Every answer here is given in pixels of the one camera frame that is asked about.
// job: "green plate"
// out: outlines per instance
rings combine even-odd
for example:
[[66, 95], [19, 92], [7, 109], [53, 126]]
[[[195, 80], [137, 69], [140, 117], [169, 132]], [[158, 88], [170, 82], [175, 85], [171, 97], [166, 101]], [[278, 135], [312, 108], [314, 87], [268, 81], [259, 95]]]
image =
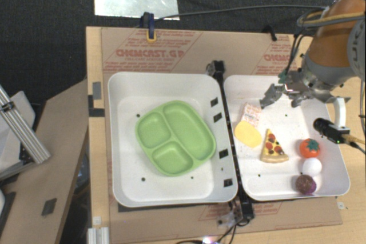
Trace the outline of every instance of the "green plate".
[[155, 167], [168, 176], [192, 171], [216, 150], [216, 140], [204, 120], [182, 101], [165, 103], [142, 116], [136, 137]]

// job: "white egg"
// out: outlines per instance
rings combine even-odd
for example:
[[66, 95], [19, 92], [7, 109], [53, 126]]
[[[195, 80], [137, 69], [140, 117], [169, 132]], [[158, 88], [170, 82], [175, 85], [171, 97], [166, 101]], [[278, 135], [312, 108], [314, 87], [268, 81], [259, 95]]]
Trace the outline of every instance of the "white egg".
[[303, 164], [303, 174], [314, 177], [320, 174], [322, 169], [321, 162], [317, 158], [306, 159]]

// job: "pizza slice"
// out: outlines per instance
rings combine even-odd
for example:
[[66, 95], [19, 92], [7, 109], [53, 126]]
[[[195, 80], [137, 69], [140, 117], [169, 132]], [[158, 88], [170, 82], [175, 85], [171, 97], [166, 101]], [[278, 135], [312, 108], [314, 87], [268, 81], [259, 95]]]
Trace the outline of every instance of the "pizza slice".
[[288, 160], [280, 143], [271, 130], [267, 130], [260, 160], [266, 163], [281, 163]]

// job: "toy tomato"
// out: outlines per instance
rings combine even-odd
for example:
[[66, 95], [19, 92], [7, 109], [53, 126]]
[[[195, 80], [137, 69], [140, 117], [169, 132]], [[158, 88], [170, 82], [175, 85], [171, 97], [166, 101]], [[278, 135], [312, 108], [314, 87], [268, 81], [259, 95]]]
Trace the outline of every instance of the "toy tomato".
[[305, 158], [315, 158], [320, 153], [319, 144], [311, 138], [300, 143], [300, 153]]

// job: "robotic arm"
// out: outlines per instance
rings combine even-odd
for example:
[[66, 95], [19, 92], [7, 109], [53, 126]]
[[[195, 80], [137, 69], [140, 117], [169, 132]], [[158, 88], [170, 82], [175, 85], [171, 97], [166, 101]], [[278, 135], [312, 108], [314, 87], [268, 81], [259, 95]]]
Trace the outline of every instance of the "robotic arm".
[[279, 85], [272, 84], [260, 100], [262, 109], [275, 103], [282, 94], [292, 100], [292, 107], [312, 98], [333, 103], [335, 122], [319, 118], [314, 122], [315, 129], [334, 143], [355, 144], [349, 140], [349, 129], [344, 127], [345, 103], [349, 98], [334, 97], [331, 91], [350, 77], [358, 76], [365, 81], [365, 4], [365, 0], [338, 0], [325, 10], [311, 11], [298, 19], [301, 33], [309, 29], [317, 31], [301, 68], [291, 71], [299, 46], [297, 40], [301, 40], [301, 33], [295, 35], [289, 65], [279, 75]]

